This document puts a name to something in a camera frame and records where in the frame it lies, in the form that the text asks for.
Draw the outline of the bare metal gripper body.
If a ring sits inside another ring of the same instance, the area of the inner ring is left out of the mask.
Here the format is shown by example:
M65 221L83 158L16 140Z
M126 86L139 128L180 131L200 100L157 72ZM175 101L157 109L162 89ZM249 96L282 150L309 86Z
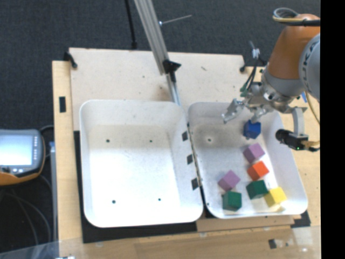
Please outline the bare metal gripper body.
M299 95L285 96L270 84L252 83L243 89L243 103L252 113L264 114L272 111L290 113L291 102Z

